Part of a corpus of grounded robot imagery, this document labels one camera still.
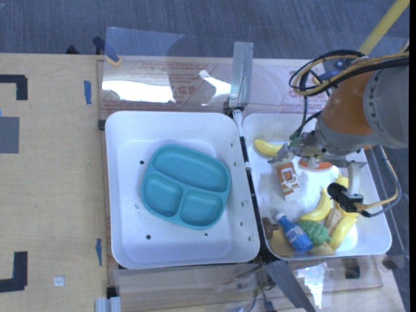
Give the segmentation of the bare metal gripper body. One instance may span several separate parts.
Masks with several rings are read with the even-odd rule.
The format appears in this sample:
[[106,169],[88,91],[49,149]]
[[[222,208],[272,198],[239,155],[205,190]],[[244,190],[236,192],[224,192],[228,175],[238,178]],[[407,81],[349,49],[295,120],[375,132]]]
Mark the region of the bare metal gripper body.
[[298,157],[321,158],[322,148],[319,147],[316,131],[302,132],[290,142],[292,152]]

